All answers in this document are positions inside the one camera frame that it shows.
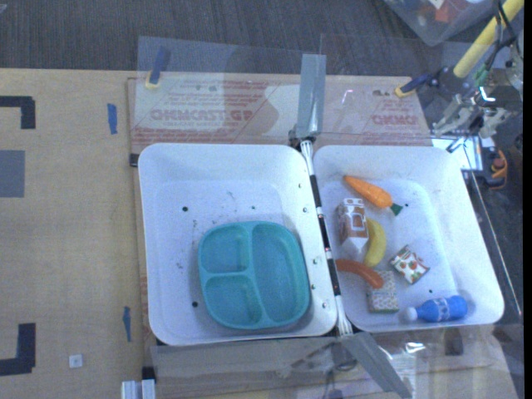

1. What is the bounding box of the green and white packet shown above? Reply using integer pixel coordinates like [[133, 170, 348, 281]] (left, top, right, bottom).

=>
[[365, 269, 400, 314]]

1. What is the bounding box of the orange sausage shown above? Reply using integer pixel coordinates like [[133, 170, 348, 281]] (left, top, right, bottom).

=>
[[334, 258, 385, 290]]

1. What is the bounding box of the brown and white carton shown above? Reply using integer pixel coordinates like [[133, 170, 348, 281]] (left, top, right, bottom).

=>
[[335, 197, 370, 257]]

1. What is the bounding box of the white carton with red print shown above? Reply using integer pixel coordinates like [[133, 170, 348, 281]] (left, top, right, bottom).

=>
[[389, 244, 431, 285]]

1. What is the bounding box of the brown cardboard board red print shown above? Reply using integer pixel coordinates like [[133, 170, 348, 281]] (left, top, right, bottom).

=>
[[126, 71, 500, 395]]

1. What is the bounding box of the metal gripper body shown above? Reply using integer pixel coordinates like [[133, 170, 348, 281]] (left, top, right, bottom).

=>
[[473, 66, 524, 118]]

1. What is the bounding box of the clear plastic storage box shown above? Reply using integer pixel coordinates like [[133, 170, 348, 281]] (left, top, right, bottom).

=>
[[375, 0, 502, 47]]

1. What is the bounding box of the yellow banana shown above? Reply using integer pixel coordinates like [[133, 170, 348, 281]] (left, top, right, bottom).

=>
[[363, 217, 388, 268]]

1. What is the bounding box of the blue bottle with white cap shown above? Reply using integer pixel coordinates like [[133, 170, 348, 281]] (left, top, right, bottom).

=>
[[405, 294, 469, 323]]

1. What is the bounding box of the white plastic tray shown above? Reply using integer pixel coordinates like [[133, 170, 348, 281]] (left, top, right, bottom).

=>
[[312, 144, 506, 335], [136, 141, 338, 347]]

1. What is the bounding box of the orange carrot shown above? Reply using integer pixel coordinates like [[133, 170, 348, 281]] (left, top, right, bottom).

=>
[[342, 174, 404, 217]]

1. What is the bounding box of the teal divided plate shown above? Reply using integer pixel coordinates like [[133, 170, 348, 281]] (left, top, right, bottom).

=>
[[197, 220, 313, 331]]

